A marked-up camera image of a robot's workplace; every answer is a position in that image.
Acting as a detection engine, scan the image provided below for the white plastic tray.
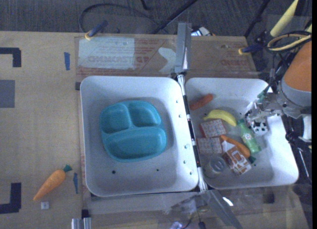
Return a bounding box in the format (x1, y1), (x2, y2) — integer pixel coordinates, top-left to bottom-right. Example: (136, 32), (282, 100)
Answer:
(184, 77), (300, 190)
(79, 75), (200, 198)

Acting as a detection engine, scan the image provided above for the orange carrot green top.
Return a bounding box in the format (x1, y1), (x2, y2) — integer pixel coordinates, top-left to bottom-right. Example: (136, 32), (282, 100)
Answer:
(32, 164), (73, 202)
(220, 134), (257, 165)

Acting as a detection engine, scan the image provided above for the yellow banana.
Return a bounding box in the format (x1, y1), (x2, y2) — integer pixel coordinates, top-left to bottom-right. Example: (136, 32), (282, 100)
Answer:
(202, 109), (238, 127)

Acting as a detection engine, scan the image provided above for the blue divided plate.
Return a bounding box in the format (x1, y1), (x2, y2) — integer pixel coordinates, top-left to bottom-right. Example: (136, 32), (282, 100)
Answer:
(99, 100), (168, 163)

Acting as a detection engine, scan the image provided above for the green plastic bottle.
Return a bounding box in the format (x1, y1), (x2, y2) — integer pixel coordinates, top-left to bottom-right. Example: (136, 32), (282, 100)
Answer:
(237, 118), (262, 155)

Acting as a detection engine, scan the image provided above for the orange patterned biscuit packet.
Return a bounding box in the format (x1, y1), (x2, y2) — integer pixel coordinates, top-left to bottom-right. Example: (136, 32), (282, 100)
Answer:
(196, 136), (223, 156)
(199, 118), (227, 138)

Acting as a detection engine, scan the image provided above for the small grey can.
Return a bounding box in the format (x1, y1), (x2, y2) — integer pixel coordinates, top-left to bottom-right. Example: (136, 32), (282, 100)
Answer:
(204, 156), (227, 179)

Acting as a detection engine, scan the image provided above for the black and white cow carton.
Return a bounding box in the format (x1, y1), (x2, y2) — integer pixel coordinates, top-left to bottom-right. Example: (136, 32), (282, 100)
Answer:
(247, 119), (269, 136)

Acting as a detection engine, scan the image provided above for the orange and white carton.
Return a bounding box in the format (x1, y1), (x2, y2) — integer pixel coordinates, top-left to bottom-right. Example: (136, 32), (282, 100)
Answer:
(220, 140), (252, 176)

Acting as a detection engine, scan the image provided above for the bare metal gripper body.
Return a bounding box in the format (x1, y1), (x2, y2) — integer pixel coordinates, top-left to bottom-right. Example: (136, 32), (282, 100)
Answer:
(256, 92), (286, 119)

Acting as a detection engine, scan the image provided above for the orange sausage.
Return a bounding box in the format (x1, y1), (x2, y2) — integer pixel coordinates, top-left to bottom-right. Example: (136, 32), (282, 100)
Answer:
(189, 93), (214, 111)

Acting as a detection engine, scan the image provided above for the brown cardboard board red print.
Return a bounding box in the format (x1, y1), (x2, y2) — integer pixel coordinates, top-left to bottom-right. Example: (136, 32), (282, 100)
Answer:
(74, 33), (307, 224)

